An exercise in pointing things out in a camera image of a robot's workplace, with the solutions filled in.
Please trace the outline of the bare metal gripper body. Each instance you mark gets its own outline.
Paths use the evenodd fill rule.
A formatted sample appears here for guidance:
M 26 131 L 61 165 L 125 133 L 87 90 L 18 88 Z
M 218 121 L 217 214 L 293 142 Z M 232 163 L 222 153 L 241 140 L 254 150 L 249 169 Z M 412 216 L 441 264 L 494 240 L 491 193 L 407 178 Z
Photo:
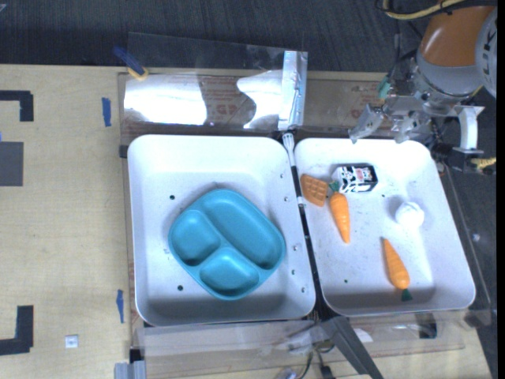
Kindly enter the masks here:
M 461 96 L 417 86 L 386 86 L 380 89 L 380 98 L 384 114 L 403 124 L 421 124 L 433 117 L 454 116 L 454 107 L 462 102 Z

